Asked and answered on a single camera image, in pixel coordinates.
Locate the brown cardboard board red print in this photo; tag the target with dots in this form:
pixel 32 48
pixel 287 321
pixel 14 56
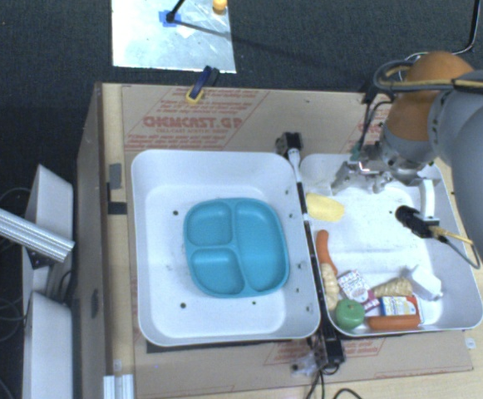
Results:
pixel 224 114

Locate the green round doughnut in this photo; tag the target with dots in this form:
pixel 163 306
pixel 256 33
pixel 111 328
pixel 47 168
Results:
pixel 349 314

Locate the small red packet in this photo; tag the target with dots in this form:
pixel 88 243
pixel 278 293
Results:
pixel 372 307

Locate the yellow round knob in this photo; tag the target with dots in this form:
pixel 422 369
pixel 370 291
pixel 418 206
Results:
pixel 220 3

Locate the beige ribbed bread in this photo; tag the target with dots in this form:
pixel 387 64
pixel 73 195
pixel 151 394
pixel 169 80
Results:
pixel 330 285

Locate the blue divided plate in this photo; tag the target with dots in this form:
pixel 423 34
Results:
pixel 237 247

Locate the orange sausage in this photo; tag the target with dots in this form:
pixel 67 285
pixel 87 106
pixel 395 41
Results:
pixel 324 247
pixel 390 323

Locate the white plastic tray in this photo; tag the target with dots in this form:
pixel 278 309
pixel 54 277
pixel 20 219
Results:
pixel 162 256
pixel 374 239

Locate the yellow and orange carton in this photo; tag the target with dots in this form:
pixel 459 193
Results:
pixel 399 306

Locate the thin black and white rod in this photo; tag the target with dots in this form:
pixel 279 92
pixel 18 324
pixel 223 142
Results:
pixel 307 227

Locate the yellow flat chip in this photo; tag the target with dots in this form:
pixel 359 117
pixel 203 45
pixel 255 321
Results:
pixel 324 207

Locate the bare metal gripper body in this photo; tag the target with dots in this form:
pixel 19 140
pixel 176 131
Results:
pixel 384 166

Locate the white and pink packet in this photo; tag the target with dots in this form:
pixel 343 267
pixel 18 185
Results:
pixel 352 286

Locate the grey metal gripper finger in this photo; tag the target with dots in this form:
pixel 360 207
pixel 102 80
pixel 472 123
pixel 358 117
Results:
pixel 382 182
pixel 343 177

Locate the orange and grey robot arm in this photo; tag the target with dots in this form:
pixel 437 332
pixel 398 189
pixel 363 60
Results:
pixel 465 139

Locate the white carton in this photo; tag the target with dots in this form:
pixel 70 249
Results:
pixel 426 283

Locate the beige waffle cone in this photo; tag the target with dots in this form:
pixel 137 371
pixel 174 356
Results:
pixel 395 288

